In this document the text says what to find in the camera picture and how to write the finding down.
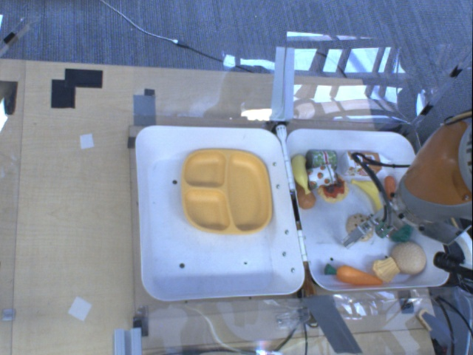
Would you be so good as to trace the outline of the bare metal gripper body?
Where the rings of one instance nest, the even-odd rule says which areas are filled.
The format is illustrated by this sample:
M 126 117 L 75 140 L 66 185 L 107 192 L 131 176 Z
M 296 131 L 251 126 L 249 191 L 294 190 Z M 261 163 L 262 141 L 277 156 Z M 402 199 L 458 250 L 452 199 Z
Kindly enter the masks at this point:
M 442 205 L 414 203 L 406 205 L 400 200 L 391 203 L 391 214 L 378 232 L 380 237 L 393 237 L 403 226 L 409 226 L 424 237 L 446 245 L 452 244 L 469 229 L 452 220 L 472 221 L 472 203 Z

